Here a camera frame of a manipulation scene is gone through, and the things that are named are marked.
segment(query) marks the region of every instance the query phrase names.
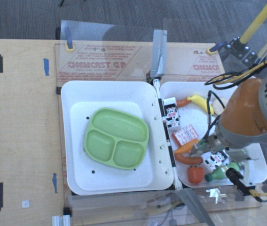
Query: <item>white tray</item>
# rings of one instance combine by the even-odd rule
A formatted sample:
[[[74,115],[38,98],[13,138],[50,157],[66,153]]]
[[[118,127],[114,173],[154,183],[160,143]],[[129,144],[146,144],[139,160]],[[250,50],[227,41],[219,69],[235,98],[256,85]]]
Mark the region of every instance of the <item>white tray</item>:
[[[145,82],[70,81],[62,87],[67,181],[76,194],[166,189],[173,170],[155,89]],[[135,170],[117,169],[91,159],[84,151],[87,117],[103,107],[143,119],[149,143],[143,162]]]
[[[193,95],[200,95],[203,98],[207,99],[207,95],[209,90],[212,90],[216,95],[219,97],[223,97],[229,99],[233,92],[235,91],[236,87],[224,90],[215,90],[213,86],[205,86],[203,82],[166,82],[161,86],[160,93],[163,99],[175,97],[176,100],[181,100],[186,97],[190,97]],[[211,101],[215,100],[216,98],[214,95],[211,97]],[[199,135],[198,139],[201,139],[207,131],[208,127],[208,115],[207,113],[202,110],[199,106],[190,103],[187,106],[179,108],[179,115],[180,115],[180,123],[181,127],[185,127],[188,125],[192,125],[193,128]],[[171,137],[171,144],[173,150],[178,148],[177,144]],[[251,175],[253,175],[253,185],[254,183],[261,183],[267,179],[267,165],[264,159],[264,155],[262,153],[260,144],[251,144],[245,147],[247,154],[250,158],[256,159],[254,161],[254,171],[250,171]],[[210,156],[210,153],[205,153],[202,155],[202,158],[205,160]],[[179,179],[181,182],[189,187],[209,187],[209,186],[225,186],[225,185],[232,185],[229,179],[223,180],[213,180],[211,182],[206,182],[205,179],[199,184],[192,184],[188,181],[187,176],[187,169],[190,167],[189,165],[182,164],[180,162],[175,161],[177,172]],[[209,173],[210,171],[206,169],[204,165],[200,165],[205,168],[205,174]]]

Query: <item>red pepper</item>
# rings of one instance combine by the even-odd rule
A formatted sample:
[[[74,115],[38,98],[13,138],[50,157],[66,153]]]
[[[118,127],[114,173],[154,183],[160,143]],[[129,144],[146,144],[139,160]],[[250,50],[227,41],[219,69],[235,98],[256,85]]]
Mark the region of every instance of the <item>red pepper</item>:
[[[189,167],[187,170],[190,183],[201,183],[204,178],[204,169],[202,167]]]

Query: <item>blue tape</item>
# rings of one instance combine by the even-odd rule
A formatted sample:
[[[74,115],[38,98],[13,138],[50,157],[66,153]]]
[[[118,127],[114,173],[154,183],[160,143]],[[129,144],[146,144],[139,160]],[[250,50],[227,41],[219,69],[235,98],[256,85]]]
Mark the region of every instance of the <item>blue tape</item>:
[[[46,76],[49,76],[49,60],[44,58],[44,70]]]
[[[56,178],[56,173],[53,173],[52,182],[53,182],[55,193],[57,193],[57,178]]]

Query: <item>green bottle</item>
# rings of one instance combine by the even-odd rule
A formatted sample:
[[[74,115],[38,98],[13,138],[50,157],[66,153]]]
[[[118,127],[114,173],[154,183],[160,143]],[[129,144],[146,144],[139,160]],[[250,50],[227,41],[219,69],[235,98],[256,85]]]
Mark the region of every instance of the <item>green bottle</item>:
[[[205,175],[205,180],[207,182],[211,182],[214,179],[225,179],[226,176],[226,171],[229,168],[234,168],[235,170],[239,171],[239,165],[236,162],[231,162],[227,165],[220,166],[217,169],[215,169],[212,173],[206,174]]]

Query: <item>toy carrot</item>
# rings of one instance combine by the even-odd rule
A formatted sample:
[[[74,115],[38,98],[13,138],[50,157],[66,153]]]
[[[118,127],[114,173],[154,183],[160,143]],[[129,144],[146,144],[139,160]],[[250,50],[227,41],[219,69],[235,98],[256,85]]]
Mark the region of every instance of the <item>toy carrot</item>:
[[[183,154],[188,153],[191,151],[193,144],[199,142],[199,139],[194,139],[192,141],[189,141],[188,143],[184,144],[183,146],[179,147],[174,151],[174,154]]]

